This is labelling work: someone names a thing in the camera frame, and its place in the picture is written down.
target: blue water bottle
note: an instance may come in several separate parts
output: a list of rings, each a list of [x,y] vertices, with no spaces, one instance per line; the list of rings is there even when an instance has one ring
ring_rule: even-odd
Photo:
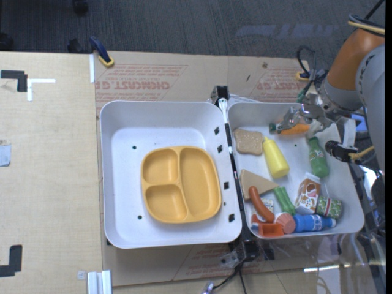
[[[295,221],[294,232],[321,231],[325,227],[333,228],[336,225],[335,219],[318,214],[295,214],[293,217]]]

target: black tape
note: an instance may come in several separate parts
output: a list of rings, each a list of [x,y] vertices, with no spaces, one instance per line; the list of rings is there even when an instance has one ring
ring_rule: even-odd
[[[22,270],[22,245],[10,247],[10,258],[7,266],[0,266],[0,277],[13,277]]]
[[[1,70],[1,78],[18,80],[18,92],[27,92],[27,74],[24,71]]]

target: mustard bottle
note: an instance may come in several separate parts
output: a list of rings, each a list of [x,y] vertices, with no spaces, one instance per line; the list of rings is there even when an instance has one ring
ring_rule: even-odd
[[[288,174],[290,167],[274,140],[264,137],[263,151],[269,172],[274,179],[281,178]]]

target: milk carton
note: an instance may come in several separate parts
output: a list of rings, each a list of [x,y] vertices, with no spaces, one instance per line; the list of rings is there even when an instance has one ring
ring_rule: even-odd
[[[320,195],[320,188],[320,178],[306,172],[305,179],[298,188],[298,194],[294,204],[295,211],[299,214],[314,214]]]

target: red sausage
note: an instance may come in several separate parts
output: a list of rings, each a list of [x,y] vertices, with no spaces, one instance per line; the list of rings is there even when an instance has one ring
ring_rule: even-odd
[[[251,186],[249,188],[249,196],[258,214],[261,215],[267,222],[274,222],[275,215],[264,205],[255,186]]]

